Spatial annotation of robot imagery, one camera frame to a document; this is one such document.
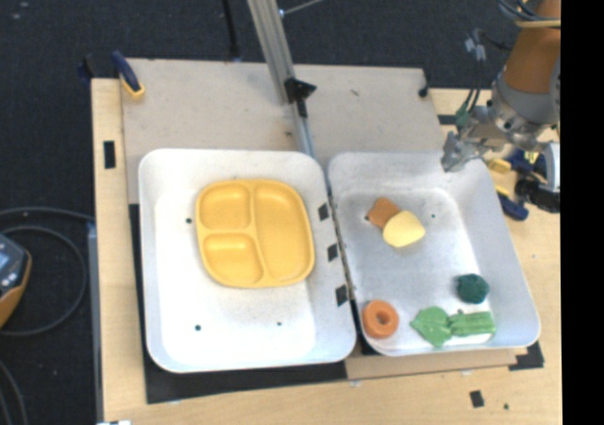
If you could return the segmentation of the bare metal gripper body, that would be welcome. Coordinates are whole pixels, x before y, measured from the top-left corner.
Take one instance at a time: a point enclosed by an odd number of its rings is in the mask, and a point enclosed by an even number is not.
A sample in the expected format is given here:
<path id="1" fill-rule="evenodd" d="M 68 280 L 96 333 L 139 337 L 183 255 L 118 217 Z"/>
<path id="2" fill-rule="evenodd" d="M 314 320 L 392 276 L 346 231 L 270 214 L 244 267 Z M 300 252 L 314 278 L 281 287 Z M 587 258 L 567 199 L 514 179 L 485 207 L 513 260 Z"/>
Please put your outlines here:
<path id="1" fill-rule="evenodd" d="M 459 153 L 500 151 L 507 144 L 536 151 L 543 146 L 538 138 L 547 128 L 547 111 L 510 105 L 462 108 L 456 112 L 456 126 Z"/>

